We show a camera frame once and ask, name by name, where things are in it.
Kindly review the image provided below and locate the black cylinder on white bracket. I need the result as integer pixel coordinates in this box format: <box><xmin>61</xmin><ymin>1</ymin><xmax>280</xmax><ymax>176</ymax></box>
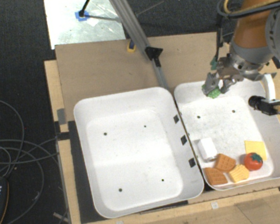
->
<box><xmin>244</xmin><ymin>71</ymin><xmax>280</xmax><ymax>119</ymax></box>

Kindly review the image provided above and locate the brown cardboard board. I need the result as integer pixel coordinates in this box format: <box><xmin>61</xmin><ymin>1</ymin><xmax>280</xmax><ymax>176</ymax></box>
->
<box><xmin>54</xmin><ymin>13</ymin><xmax>280</xmax><ymax>224</ymax></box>

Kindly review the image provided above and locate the red tomato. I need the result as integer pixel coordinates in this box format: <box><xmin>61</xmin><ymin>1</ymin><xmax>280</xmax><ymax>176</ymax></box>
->
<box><xmin>242</xmin><ymin>150</ymin><xmax>265</xmax><ymax>173</ymax></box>

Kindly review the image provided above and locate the orange waffle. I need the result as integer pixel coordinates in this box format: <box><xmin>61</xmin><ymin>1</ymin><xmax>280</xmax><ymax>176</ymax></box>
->
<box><xmin>202</xmin><ymin>165</ymin><xmax>229</xmax><ymax>188</ymax></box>
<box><xmin>213</xmin><ymin>151</ymin><xmax>238</xmax><ymax>174</ymax></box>

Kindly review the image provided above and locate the green broccoli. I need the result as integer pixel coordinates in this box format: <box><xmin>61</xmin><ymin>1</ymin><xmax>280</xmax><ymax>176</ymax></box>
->
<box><xmin>204</xmin><ymin>82</ymin><xmax>223</xmax><ymax>100</ymax></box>

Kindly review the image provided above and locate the white plastic tray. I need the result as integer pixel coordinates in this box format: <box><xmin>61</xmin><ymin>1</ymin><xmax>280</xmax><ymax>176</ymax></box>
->
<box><xmin>71</xmin><ymin>82</ymin><xmax>208</xmax><ymax>222</ymax></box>
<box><xmin>172</xmin><ymin>69</ymin><xmax>280</xmax><ymax>196</ymax></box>

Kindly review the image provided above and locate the white box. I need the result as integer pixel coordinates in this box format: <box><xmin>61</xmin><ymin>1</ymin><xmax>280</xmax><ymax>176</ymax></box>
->
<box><xmin>196</xmin><ymin>136</ymin><xmax>220</xmax><ymax>164</ymax></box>

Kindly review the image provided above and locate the yellow cheese slice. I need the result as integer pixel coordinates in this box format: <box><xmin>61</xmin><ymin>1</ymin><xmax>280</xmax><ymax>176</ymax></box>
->
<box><xmin>244</xmin><ymin>137</ymin><xmax>268</xmax><ymax>164</ymax></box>

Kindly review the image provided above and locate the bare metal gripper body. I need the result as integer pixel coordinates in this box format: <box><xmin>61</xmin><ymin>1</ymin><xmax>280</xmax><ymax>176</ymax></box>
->
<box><xmin>213</xmin><ymin>50</ymin><xmax>266</xmax><ymax>86</ymax></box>

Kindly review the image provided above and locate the yellow waffle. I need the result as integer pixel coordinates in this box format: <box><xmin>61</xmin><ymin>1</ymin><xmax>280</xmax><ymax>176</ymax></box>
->
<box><xmin>227</xmin><ymin>162</ymin><xmax>251</xmax><ymax>184</ymax></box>

